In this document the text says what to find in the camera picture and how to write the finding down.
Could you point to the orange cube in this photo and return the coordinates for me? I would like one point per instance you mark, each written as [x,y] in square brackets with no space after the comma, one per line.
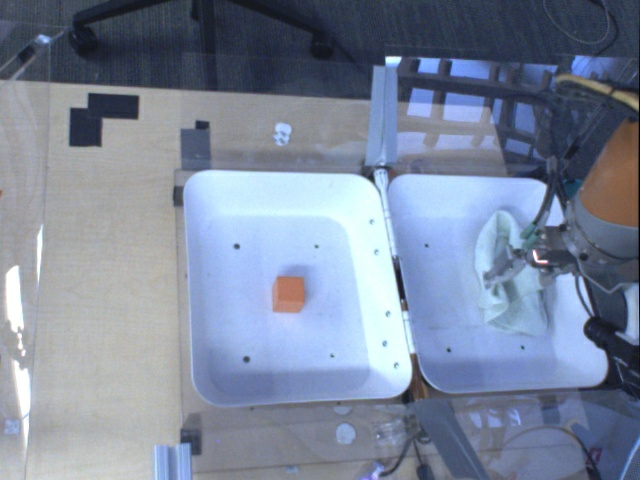
[288,295]

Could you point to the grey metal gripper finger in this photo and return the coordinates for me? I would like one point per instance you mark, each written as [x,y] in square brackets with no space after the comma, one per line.
[501,269]
[515,254]

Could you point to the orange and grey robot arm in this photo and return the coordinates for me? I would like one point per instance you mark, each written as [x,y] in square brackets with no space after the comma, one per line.
[612,188]

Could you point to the pale green cloth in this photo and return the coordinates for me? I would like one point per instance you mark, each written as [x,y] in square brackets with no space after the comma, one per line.
[520,303]

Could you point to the black cylinder on white bracket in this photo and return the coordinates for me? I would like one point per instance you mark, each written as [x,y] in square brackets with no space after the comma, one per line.
[607,338]

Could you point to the white plastic tray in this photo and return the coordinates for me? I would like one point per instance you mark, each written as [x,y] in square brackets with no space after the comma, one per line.
[450,293]
[280,358]

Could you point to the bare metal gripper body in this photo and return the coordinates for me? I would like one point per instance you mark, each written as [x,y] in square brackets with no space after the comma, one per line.
[552,255]

